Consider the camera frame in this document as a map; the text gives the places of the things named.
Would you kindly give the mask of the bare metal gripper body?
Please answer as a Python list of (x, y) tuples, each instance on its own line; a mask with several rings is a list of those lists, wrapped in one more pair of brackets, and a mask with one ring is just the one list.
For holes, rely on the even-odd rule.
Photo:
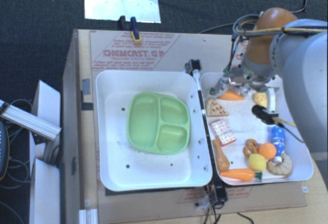
[(225, 77), (230, 79), (231, 85), (248, 86), (260, 91), (273, 77), (273, 68), (269, 66), (256, 67), (254, 70), (248, 66), (226, 67)]

